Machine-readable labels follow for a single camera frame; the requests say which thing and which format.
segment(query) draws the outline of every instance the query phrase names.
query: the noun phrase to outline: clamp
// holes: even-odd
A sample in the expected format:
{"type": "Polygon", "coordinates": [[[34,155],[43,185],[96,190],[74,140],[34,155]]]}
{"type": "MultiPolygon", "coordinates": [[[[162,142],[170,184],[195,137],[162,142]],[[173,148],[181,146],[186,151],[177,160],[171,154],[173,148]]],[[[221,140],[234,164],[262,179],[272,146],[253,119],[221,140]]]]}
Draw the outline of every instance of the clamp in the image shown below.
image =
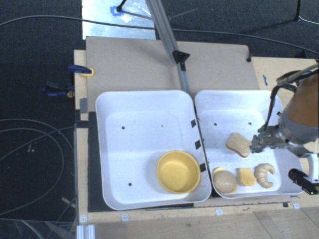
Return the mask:
{"type": "Polygon", "coordinates": [[[87,68],[87,67],[79,66],[79,65],[68,65],[67,71],[74,72],[74,73],[81,73],[81,76],[84,76],[84,77],[92,77],[94,75],[93,68],[87,68]]]}
{"type": "Polygon", "coordinates": [[[74,97],[74,87],[73,86],[66,86],[62,88],[54,83],[47,83],[43,87],[43,92],[49,97],[56,97],[56,96],[67,96],[69,98],[74,97]]]}

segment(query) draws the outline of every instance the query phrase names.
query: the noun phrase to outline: yellow sponge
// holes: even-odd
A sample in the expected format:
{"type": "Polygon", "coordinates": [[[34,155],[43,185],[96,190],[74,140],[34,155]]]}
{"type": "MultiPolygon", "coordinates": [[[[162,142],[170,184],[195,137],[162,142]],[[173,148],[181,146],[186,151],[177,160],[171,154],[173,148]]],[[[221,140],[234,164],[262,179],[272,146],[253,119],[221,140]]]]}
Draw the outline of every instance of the yellow sponge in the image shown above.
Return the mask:
{"type": "Polygon", "coordinates": [[[256,178],[254,177],[250,168],[239,168],[239,181],[244,186],[253,186],[256,183],[256,178]]]}

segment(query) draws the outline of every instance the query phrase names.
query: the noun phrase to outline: croissant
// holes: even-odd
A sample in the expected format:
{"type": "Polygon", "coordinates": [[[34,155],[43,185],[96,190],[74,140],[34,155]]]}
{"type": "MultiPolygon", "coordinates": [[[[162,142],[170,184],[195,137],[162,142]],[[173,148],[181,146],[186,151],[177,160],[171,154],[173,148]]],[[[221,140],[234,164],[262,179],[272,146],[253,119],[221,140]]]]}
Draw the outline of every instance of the croissant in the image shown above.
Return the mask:
{"type": "Polygon", "coordinates": [[[267,172],[270,172],[271,174],[275,173],[275,169],[271,164],[265,163],[260,164],[256,167],[254,176],[257,179],[257,182],[265,189],[268,189],[273,186],[272,182],[267,181],[267,172]]]}

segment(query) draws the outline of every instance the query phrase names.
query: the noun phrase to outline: black cable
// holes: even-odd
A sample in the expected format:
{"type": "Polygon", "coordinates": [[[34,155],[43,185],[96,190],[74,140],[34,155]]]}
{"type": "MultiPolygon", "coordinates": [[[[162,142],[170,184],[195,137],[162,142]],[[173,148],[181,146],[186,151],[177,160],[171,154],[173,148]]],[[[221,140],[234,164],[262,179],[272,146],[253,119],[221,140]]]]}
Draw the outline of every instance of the black cable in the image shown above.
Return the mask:
{"type": "Polygon", "coordinates": [[[275,105],[275,96],[278,92],[278,90],[280,89],[280,86],[275,86],[272,91],[271,91],[271,94],[270,94],[270,104],[269,104],[269,108],[268,108],[268,114],[267,114],[267,119],[266,119],[266,122],[263,126],[263,131],[266,131],[267,127],[268,127],[268,123],[269,123],[269,119],[270,119],[270,116],[271,116],[271,113],[273,111],[273,107],[275,105]]]}
{"type": "Polygon", "coordinates": [[[33,123],[38,123],[38,124],[41,124],[41,125],[45,125],[45,126],[48,126],[49,128],[53,129],[54,131],[56,131],[57,133],[59,133],[63,138],[64,140],[66,140],[67,144],[69,145],[69,147],[71,148],[72,152],[74,153],[74,149],[73,149],[73,146],[72,144],[70,143],[70,141],[68,140],[68,138],[66,138],[66,136],[60,131],[58,130],[57,128],[45,123],[45,122],[40,122],[40,121],[37,121],[37,120],[33,120],[33,119],[2,119],[0,120],[0,123],[1,122],[8,122],[8,121],[26,121],[26,122],[33,122],[33,123]]]}
{"type": "Polygon", "coordinates": [[[307,22],[307,23],[311,23],[311,24],[314,24],[314,25],[319,25],[319,23],[318,23],[318,22],[314,22],[314,21],[306,20],[306,19],[301,18],[300,16],[299,16],[299,19],[300,19],[300,20],[302,20],[302,21],[304,21],[304,22],[307,22]]]}
{"type": "Polygon", "coordinates": [[[283,74],[282,76],[278,77],[278,78],[276,79],[276,81],[281,80],[281,79],[283,79],[283,78],[285,78],[285,77],[288,77],[288,76],[290,76],[290,75],[292,75],[292,74],[294,74],[294,73],[297,73],[297,72],[300,72],[300,70],[287,72],[287,73],[283,74]]]}
{"type": "MultiPolygon", "coordinates": [[[[63,130],[73,129],[73,128],[74,128],[74,127],[71,126],[71,127],[65,127],[65,128],[59,129],[59,130],[60,130],[60,131],[63,131],[63,130]]],[[[31,141],[29,141],[29,142],[27,142],[27,143],[25,143],[25,144],[19,146],[18,148],[14,149],[13,151],[7,153],[7,154],[4,155],[2,158],[0,158],[0,162],[3,161],[5,158],[9,157],[10,155],[12,155],[13,153],[15,153],[16,151],[22,149],[23,147],[25,147],[25,146],[27,146],[27,145],[29,145],[29,144],[35,142],[35,141],[38,141],[38,140],[40,140],[40,139],[42,139],[42,138],[45,138],[45,137],[46,137],[46,135],[40,136],[40,137],[38,137],[38,138],[36,138],[36,139],[33,139],[33,140],[31,140],[31,141]]]]}
{"type": "MultiPolygon", "coordinates": [[[[25,16],[25,17],[20,17],[20,18],[15,18],[3,23],[0,23],[0,27],[5,26],[10,23],[14,23],[20,20],[25,20],[25,19],[31,19],[31,18],[59,18],[59,19],[68,19],[68,20],[74,20],[74,21],[81,21],[81,22],[87,22],[87,23],[92,23],[92,24],[99,24],[99,25],[106,25],[106,26],[114,26],[114,27],[124,27],[124,28],[134,28],[134,29],[144,29],[144,30],[156,30],[156,28],[153,27],[143,27],[143,26],[128,26],[128,25],[119,25],[119,24],[111,24],[111,23],[105,23],[105,22],[99,22],[99,21],[93,21],[93,20],[87,20],[87,19],[81,19],[81,18],[74,18],[74,17],[67,17],[67,16],[58,16],[58,15],[32,15],[32,16],[25,16]]],[[[208,34],[224,34],[224,35],[233,35],[233,36],[241,36],[241,37],[246,37],[246,38],[254,38],[258,40],[263,40],[263,41],[269,41],[269,42],[274,42],[282,45],[287,45],[290,47],[306,50],[308,52],[311,52],[313,54],[318,55],[318,52],[290,44],[287,42],[282,42],[282,41],[277,41],[269,38],[264,38],[264,37],[258,37],[254,35],[248,35],[248,34],[239,34],[239,33],[229,33],[229,32],[218,32],[218,31],[206,31],[206,30],[188,30],[188,29],[172,29],[174,32],[189,32],[189,33],[208,33],[208,34]]]]}
{"type": "Polygon", "coordinates": [[[264,37],[259,37],[259,36],[254,36],[254,35],[249,35],[249,34],[239,34],[239,33],[228,33],[228,32],[217,32],[217,31],[206,31],[206,30],[187,30],[187,29],[173,29],[175,32],[190,32],[190,33],[207,33],[207,34],[225,34],[225,35],[234,35],[234,36],[241,36],[241,37],[247,37],[247,38],[253,38],[253,39],[258,39],[258,40],[263,40],[263,41],[269,41],[269,42],[274,42],[278,44],[283,44],[287,45],[290,47],[298,48],[298,49],[303,49],[306,51],[309,51],[313,54],[318,55],[318,52],[310,49],[303,48],[301,46],[295,45],[295,44],[290,44],[287,42],[282,42],[282,41],[277,41],[269,38],[264,38],[264,37]]]}
{"type": "Polygon", "coordinates": [[[314,70],[314,71],[312,71],[312,72],[309,72],[309,73],[307,73],[307,74],[303,74],[303,75],[301,75],[301,76],[295,78],[291,83],[296,82],[296,81],[303,80],[304,78],[310,77],[310,76],[312,76],[312,75],[314,75],[314,74],[317,74],[317,73],[318,73],[318,69],[317,69],[317,70],[314,70]]]}
{"type": "Polygon", "coordinates": [[[25,224],[28,228],[30,228],[40,239],[45,239],[44,236],[39,232],[33,225],[31,225],[27,221],[21,221],[23,224],[25,224]]]}
{"type": "Polygon", "coordinates": [[[294,72],[286,73],[285,74],[286,76],[283,75],[283,76],[280,76],[279,78],[276,79],[277,85],[281,86],[281,85],[284,85],[287,83],[293,83],[295,81],[298,82],[301,79],[300,78],[301,76],[308,77],[308,76],[310,76],[309,73],[314,72],[316,69],[318,69],[318,63],[311,65],[311,66],[308,66],[307,68],[305,68],[303,70],[296,71],[295,73],[294,72]]]}
{"type": "Polygon", "coordinates": [[[8,20],[4,23],[0,23],[0,27],[14,23],[20,20],[25,20],[29,18],[60,18],[60,19],[69,19],[74,21],[81,21],[86,23],[92,23],[92,24],[99,24],[99,25],[105,25],[105,26],[115,26],[115,27],[124,27],[124,28],[135,28],[135,29],[144,29],[144,30],[155,30],[153,27],[145,27],[145,26],[129,26],[129,25],[118,25],[118,24],[111,24],[111,23],[105,23],[105,22],[98,22],[94,20],[88,20],[88,19],[82,19],[82,18],[74,18],[74,17],[67,17],[67,16],[58,16],[58,15],[32,15],[32,16],[25,16],[20,18],[15,18],[12,20],[8,20]]]}
{"type": "Polygon", "coordinates": [[[286,84],[282,86],[283,89],[290,90],[292,92],[296,92],[297,87],[292,84],[286,84]]]}
{"type": "Polygon", "coordinates": [[[59,173],[59,176],[57,178],[57,180],[55,181],[55,183],[53,184],[53,186],[51,188],[49,188],[49,190],[47,190],[44,194],[42,194],[41,196],[39,196],[38,198],[26,203],[26,204],[23,204],[19,207],[16,207],[14,209],[11,209],[11,210],[8,210],[8,211],[5,211],[5,212],[2,212],[0,213],[0,216],[4,215],[4,214],[8,214],[8,213],[11,213],[11,212],[14,212],[16,210],[19,210],[19,209],[22,209],[24,207],[27,207],[37,201],[39,201],[40,199],[44,198],[45,196],[47,196],[55,187],[56,185],[59,183],[61,177],[62,177],[62,174],[63,174],[63,170],[64,170],[64,152],[60,146],[60,144],[57,142],[56,139],[54,139],[52,136],[50,136],[48,133],[46,132],[43,132],[41,130],[37,130],[37,129],[32,129],[32,128],[12,128],[12,129],[6,129],[6,130],[2,130],[0,131],[0,133],[4,133],[4,132],[10,132],[10,131],[17,131],[17,130],[27,130],[27,131],[34,131],[34,132],[38,132],[38,133],[42,133],[42,134],[45,134],[47,137],[49,137],[51,140],[53,140],[56,145],[58,146],[59,150],[60,150],[60,154],[61,154],[61,170],[60,170],[60,173],[59,173]]]}
{"type": "MultiPolygon", "coordinates": [[[[59,222],[60,219],[63,217],[63,215],[65,214],[65,212],[68,210],[68,208],[73,204],[73,202],[76,200],[77,198],[77,194],[75,195],[75,197],[70,201],[70,203],[68,203],[68,205],[64,208],[63,212],[60,214],[60,216],[58,217],[58,219],[55,222],[59,222]]],[[[52,229],[50,230],[49,234],[47,235],[46,239],[49,239],[51,234],[52,234],[52,229]]]]}

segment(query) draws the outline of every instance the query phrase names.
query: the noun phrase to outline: blue tape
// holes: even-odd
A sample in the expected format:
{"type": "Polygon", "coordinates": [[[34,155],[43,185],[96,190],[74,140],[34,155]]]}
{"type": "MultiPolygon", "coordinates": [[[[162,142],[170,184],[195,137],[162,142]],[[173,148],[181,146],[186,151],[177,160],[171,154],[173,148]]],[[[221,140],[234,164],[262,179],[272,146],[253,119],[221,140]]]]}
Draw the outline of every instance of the blue tape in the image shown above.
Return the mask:
{"type": "Polygon", "coordinates": [[[263,75],[263,78],[264,78],[265,85],[268,86],[267,77],[265,75],[263,75]]]}
{"type": "Polygon", "coordinates": [[[123,12],[117,12],[117,11],[116,11],[116,6],[110,7],[110,12],[111,12],[111,14],[112,14],[114,17],[120,17],[120,16],[123,16],[123,15],[124,15],[123,12]]]}

